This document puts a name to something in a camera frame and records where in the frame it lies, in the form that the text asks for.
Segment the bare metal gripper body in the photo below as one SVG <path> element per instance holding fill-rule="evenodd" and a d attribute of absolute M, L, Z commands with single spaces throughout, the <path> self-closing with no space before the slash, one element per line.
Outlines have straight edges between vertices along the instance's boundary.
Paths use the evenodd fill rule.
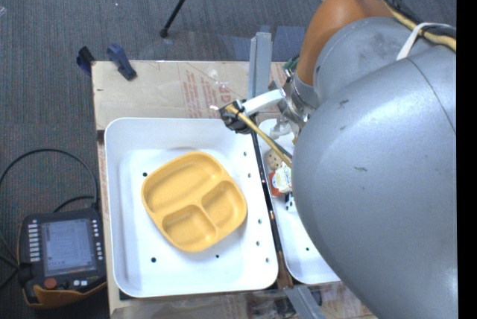
<path fill-rule="evenodd" d="M 277 106 L 281 115 L 297 127 L 304 127 L 310 116 L 310 106 L 300 95 L 294 78 L 287 78 L 286 82 L 279 86 L 275 80 L 272 80 L 268 90 L 279 90 L 283 97 L 279 100 Z"/>

